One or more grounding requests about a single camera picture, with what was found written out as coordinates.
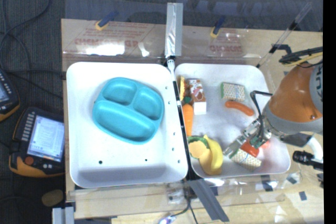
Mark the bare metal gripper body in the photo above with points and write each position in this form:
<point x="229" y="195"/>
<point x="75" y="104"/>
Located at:
<point x="256" y="130"/>

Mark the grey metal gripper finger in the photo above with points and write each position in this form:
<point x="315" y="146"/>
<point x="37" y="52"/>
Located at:
<point x="239" y="140"/>
<point x="229" y="151"/>

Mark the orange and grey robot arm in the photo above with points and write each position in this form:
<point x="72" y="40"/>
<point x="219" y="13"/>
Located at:
<point x="294" y="102"/>

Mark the yellow banana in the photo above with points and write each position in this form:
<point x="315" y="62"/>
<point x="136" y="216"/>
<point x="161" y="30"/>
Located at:
<point x="216" y="153"/>

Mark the white plastic tray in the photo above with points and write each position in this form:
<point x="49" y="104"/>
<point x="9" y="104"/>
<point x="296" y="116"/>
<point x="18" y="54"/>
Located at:
<point x="115" y="162"/>
<point x="223" y="126"/>

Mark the orange sausage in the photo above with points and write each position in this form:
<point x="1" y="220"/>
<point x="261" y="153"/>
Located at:
<point x="239" y="107"/>

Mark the green and yellow toy taco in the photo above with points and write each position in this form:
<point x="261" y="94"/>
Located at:
<point x="196" y="148"/>

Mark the orange carrot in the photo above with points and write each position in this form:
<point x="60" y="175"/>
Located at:
<point x="188" y="118"/>

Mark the brown and white carton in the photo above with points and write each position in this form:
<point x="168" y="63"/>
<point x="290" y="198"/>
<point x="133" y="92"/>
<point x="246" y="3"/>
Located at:
<point x="198" y="97"/>

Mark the yellow pizza slice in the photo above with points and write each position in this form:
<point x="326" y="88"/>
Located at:
<point x="182" y="86"/>

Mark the brown cardboard board red print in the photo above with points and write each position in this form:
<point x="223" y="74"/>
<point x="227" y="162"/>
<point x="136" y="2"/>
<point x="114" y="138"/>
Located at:
<point x="302" y="199"/>

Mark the blue divided plate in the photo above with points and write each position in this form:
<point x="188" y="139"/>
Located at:
<point x="126" y="115"/>

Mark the black cylinder on white bracket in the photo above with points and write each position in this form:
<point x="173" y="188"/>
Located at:
<point x="307" y="157"/>

